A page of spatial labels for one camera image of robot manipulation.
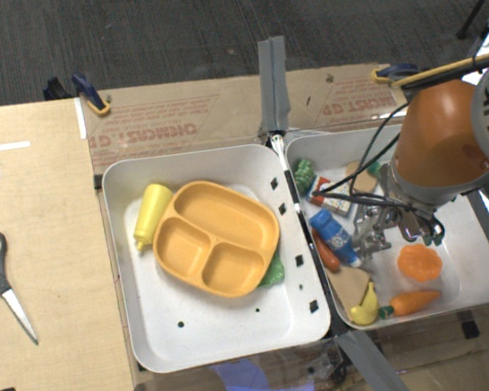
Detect orange divided plate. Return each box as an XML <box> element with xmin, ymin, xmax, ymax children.
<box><xmin>143</xmin><ymin>169</ymin><xmax>291</xmax><ymax>310</ymax></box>

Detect brown cardboard board red print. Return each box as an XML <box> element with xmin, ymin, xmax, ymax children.
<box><xmin>80</xmin><ymin>37</ymin><xmax>489</xmax><ymax>391</ymax></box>

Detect yellow squeeze bottle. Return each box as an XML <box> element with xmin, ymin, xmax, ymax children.
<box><xmin>126</xmin><ymin>181</ymin><xmax>182</xmax><ymax>253</ymax></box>

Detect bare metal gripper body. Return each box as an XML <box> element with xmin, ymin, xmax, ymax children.
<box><xmin>379</xmin><ymin>193</ymin><xmax>436</xmax><ymax>247</ymax></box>

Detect orange carrot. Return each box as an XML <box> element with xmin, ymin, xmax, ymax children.
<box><xmin>375</xmin><ymin>286</ymin><xmax>445</xmax><ymax>321</ymax></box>

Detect tan toy biscuit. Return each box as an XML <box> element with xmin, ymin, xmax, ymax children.
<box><xmin>342</xmin><ymin>157</ymin><xmax>381</xmax><ymax>198</ymax></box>

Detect blue plastic bottle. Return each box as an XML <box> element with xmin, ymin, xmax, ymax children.
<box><xmin>308</xmin><ymin>204</ymin><xmax>365</xmax><ymax>274</ymax></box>

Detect white plastic tray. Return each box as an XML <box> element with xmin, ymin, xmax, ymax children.
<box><xmin>98</xmin><ymin>134</ymin><xmax>337</xmax><ymax>379</ymax></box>
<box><xmin>282</xmin><ymin>110</ymin><xmax>489</xmax><ymax>340</ymax></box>

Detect red toy sausage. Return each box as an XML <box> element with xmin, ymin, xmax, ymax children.
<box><xmin>310</xmin><ymin>224</ymin><xmax>343</xmax><ymax>276</ymax></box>

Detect tan toy bread slice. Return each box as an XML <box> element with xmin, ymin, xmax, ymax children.
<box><xmin>325</xmin><ymin>262</ymin><xmax>377</xmax><ymax>324</ymax></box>

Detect red and white carton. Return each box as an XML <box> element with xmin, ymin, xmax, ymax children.
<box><xmin>304</xmin><ymin>172</ymin><xmax>358</xmax><ymax>223</ymax></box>

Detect green toy grapes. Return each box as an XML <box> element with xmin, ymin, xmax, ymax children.
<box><xmin>291</xmin><ymin>157</ymin><xmax>320</xmax><ymax>198</ymax></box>

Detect green toy lettuce leaf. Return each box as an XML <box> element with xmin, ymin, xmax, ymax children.
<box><xmin>252</xmin><ymin>250</ymin><xmax>288</xmax><ymax>289</ymax></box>

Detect yellow banana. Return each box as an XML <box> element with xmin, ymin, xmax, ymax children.
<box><xmin>345</xmin><ymin>280</ymin><xmax>383</xmax><ymax>328</ymax></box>

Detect orange toy pumpkin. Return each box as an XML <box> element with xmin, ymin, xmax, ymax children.
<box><xmin>394</xmin><ymin>240</ymin><xmax>446</xmax><ymax>286</ymax></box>

